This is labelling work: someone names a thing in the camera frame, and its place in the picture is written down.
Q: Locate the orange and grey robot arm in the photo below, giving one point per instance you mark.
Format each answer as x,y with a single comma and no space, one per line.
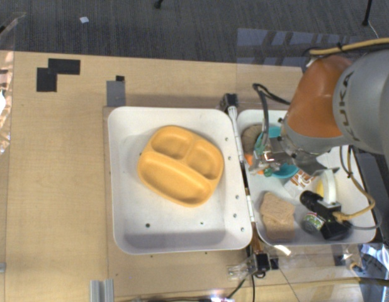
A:
355,105

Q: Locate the pale wood board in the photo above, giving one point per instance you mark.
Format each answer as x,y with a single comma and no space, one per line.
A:
182,272

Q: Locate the brown bread slice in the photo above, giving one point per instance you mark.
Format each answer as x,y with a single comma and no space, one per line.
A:
279,230
274,206

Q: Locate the brown round doughnut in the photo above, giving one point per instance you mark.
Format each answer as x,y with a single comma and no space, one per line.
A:
249,135

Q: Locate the green can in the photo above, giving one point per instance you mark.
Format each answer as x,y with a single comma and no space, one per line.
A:
311,222

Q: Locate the white plastic tray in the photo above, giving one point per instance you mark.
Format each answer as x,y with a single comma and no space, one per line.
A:
348,197
169,228

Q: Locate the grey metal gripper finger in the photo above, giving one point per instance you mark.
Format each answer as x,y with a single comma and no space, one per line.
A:
255,166

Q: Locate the white and orange carton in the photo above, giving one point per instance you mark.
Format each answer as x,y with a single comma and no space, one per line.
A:
300,181

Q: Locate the orange divided plate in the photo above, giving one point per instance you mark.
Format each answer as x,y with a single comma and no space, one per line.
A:
178,168

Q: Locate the yellow banana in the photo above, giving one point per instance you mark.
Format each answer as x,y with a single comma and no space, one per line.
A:
320,188

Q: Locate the orange carrot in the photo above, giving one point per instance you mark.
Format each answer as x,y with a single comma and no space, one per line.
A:
248,159

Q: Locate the teal bowl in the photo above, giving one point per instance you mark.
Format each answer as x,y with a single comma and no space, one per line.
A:
286,170

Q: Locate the thin black and white rod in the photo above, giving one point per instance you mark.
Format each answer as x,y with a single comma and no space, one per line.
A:
236,131

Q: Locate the black cylinder on white bracket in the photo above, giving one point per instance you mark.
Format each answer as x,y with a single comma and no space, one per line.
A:
331,220

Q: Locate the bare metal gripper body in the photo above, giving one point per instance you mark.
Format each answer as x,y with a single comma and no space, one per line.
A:
278,156

